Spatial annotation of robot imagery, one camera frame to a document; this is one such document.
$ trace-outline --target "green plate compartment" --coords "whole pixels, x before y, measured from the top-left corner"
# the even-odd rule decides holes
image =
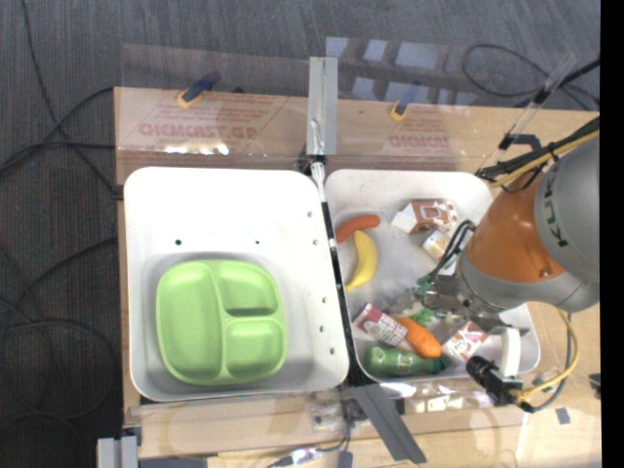
[[[180,381],[226,385],[257,381],[286,359],[282,298],[273,277],[240,260],[174,265],[156,292],[158,344]]]

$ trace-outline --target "green bottle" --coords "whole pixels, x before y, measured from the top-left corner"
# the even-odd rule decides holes
[[[364,359],[364,367],[378,376],[403,377],[418,374],[438,374],[451,364],[449,359],[422,359],[413,352],[397,348],[370,347]]]

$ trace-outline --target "gray carpet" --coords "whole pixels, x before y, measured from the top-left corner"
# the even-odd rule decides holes
[[[579,67],[601,45],[601,0],[23,4],[0,0],[0,162],[45,137],[112,144],[110,91],[50,130],[101,89],[181,88],[204,67],[137,64],[137,48],[241,59],[248,70],[217,90],[305,96],[305,62],[332,55],[345,98],[394,100],[417,81],[418,101],[514,106],[566,53]],[[598,102],[600,68],[547,106],[598,110]],[[65,467],[74,456],[75,466],[95,466],[97,439],[119,436],[123,413],[114,153],[54,145],[25,154],[0,163],[0,466]]]

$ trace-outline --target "yellow banana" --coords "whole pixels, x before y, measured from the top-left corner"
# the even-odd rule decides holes
[[[351,280],[345,285],[346,292],[365,285],[372,279],[377,269],[377,248],[374,241],[366,232],[356,230],[353,232],[353,241],[358,252],[358,264]]]

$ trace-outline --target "toy carrot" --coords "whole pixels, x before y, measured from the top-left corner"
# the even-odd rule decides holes
[[[432,333],[409,317],[398,317],[395,320],[408,329],[406,340],[413,347],[418,357],[423,359],[437,359],[440,357],[442,345],[440,345],[440,342]]]
[[[349,218],[335,230],[335,240],[337,243],[342,243],[356,230],[376,227],[380,221],[376,214],[359,214]]]

